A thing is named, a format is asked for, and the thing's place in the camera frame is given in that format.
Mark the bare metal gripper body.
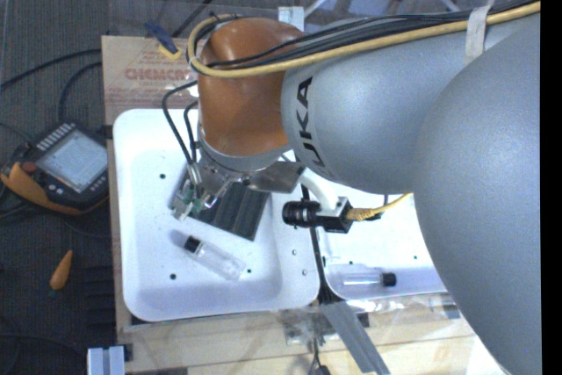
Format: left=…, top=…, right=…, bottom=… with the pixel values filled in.
left=170, top=161, right=305, bottom=242

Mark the clear plastic bottle black cap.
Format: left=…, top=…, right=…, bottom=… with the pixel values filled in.
left=340, top=270, right=398, bottom=289
left=182, top=234, right=245, bottom=282

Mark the white plastic tray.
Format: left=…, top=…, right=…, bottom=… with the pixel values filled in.
left=313, top=186, right=450, bottom=302
left=112, top=108, right=321, bottom=323

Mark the brown cardboard board red print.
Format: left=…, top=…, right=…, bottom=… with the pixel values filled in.
left=100, top=34, right=478, bottom=348

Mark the orange carrot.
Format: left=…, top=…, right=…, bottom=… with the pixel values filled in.
left=48, top=249, right=75, bottom=292

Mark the black cylinder on white bracket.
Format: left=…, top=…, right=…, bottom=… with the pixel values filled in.
left=282, top=165, right=355, bottom=234

